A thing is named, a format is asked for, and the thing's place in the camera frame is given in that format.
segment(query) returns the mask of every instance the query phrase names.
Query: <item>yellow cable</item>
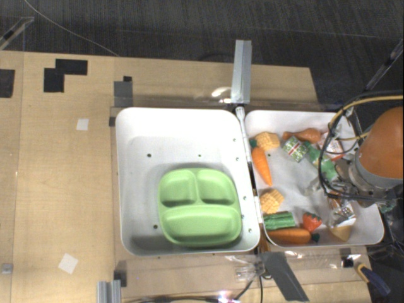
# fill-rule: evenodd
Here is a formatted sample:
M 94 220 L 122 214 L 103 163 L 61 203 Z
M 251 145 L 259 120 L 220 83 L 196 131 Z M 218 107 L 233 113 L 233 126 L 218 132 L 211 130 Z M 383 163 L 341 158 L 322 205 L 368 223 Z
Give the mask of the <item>yellow cable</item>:
M 332 126 L 332 124 L 334 123 L 334 121 L 343 114 L 343 112 L 351 107 L 355 107 L 356 105 L 359 104 L 366 104 L 368 102 L 375 102 L 375 101 L 388 101 L 388 100 L 403 100 L 403 95 L 390 95 L 387 97 L 373 97 L 373 98 L 365 98 L 363 100 L 359 100 L 359 101 L 354 101 L 346 106 L 344 106 L 344 108 L 342 108 L 341 110 L 339 110 L 335 116 L 331 119 L 330 121 L 330 126 Z
M 370 131 L 368 131 L 367 133 L 363 133 L 359 136 L 350 137 L 350 138 L 339 138 L 338 140 L 340 140 L 340 141 L 359 140 L 361 138 L 365 138 L 369 133 L 370 133 Z

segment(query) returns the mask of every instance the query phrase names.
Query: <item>toy carrot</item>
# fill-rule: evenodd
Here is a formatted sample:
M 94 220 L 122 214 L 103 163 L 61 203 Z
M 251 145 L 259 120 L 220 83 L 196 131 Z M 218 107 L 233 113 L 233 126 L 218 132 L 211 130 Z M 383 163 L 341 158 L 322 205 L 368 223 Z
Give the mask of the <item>toy carrot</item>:
M 268 162 L 266 161 L 265 152 L 262 149 L 255 147 L 252 149 L 251 157 L 255 168 L 257 169 L 265 183 L 267 183 L 268 186 L 272 186 L 272 176 L 270 167 L 268 166 Z
M 276 242 L 288 242 L 297 245 L 307 244 L 311 239 L 310 232 L 303 228 L 267 230 L 266 233 Z

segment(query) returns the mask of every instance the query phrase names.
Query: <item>white paper square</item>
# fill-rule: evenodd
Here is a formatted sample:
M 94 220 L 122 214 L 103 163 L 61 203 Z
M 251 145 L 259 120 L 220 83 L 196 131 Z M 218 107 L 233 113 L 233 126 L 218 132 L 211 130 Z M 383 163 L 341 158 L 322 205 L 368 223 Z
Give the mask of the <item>white paper square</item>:
M 83 130 L 83 131 L 88 130 L 89 121 L 90 121 L 89 119 L 78 119 L 76 130 Z
M 58 267 L 61 270 L 64 270 L 66 273 L 73 274 L 77 263 L 78 259 L 74 258 L 73 256 L 70 256 L 69 254 L 64 254 Z

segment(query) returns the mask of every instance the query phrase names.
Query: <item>orange carrot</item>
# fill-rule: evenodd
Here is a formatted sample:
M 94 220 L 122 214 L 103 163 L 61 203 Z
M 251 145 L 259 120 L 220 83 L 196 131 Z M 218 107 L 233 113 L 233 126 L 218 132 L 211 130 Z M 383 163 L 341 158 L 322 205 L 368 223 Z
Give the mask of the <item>orange carrot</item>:
M 288 242 L 297 245 L 307 244 L 311 239 L 310 232 L 303 228 L 267 230 L 266 233 L 275 242 Z
M 265 152 L 261 148 L 255 147 L 252 149 L 251 156 L 252 162 L 254 163 L 254 166 L 259 172 L 260 176 L 268 186 L 272 186 L 272 176 L 270 167 L 266 161 Z
M 300 141 L 308 141 L 310 144 L 317 143 L 321 139 L 321 133 L 314 128 L 307 128 L 298 133 L 284 132 L 282 135 L 283 140 L 288 140 L 290 137 L 295 136 Z

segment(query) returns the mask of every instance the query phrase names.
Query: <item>green plate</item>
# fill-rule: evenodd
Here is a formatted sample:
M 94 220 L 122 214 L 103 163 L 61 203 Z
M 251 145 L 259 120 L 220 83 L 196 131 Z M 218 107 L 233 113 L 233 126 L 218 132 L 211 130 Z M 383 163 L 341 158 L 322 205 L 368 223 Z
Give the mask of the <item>green plate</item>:
M 217 247 L 241 233 L 239 198 L 229 176 L 214 169 L 178 169 L 158 185 L 165 237 L 185 247 Z

